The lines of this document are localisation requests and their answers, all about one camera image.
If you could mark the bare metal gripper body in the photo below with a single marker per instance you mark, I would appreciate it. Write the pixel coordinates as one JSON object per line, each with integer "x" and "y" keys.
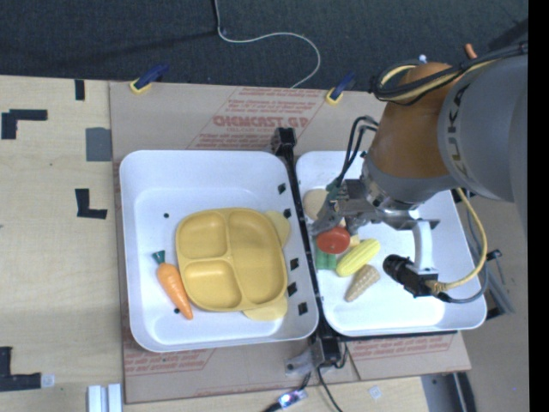
{"x": 364, "y": 202}

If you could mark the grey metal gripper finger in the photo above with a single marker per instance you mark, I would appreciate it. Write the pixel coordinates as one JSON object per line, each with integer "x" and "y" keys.
{"x": 354, "y": 225}
{"x": 319, "y": 223}

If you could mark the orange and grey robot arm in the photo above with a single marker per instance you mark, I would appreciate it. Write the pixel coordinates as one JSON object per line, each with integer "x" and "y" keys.
{"x": 429, "y": 135}

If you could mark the red tomato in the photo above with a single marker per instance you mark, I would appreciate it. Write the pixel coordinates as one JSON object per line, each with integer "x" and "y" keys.
{"x": 333, "y": 240}

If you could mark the beige round biscuit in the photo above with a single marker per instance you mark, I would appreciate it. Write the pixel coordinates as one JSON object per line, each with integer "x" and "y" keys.
{"x": 313, "y": 202}

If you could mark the yellow corn cob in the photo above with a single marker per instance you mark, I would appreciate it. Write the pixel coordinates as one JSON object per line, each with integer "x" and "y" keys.
{"x": 358, "y": 256}

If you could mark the green toy vegetable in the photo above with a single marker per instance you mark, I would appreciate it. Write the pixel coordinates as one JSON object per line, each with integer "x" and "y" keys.
{"x": 324, "y": 261}

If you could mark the beige corn cob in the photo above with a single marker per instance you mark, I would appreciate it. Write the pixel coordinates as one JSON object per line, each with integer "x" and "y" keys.
{"x": 363, "y": 281}

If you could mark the yellow divided plate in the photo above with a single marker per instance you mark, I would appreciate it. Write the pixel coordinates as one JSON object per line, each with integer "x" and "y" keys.
{"x": 231, "y": 256}

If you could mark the white plastic tray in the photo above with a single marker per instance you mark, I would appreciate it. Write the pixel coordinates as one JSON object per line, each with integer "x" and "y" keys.
{"x": 206, "y": 178}
{"x": 399, "y": 311}

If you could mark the brown cardboard board red print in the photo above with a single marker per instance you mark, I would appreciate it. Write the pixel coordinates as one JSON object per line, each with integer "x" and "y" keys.
{"x": 240, "y": 114}

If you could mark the orange carrot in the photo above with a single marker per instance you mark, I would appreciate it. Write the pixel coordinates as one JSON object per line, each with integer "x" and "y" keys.
{"x": 173, "y": 286}

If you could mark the black cylinder on white bracket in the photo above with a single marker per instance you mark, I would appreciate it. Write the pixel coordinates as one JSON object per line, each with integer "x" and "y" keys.
{"x": 418, "y": 268}

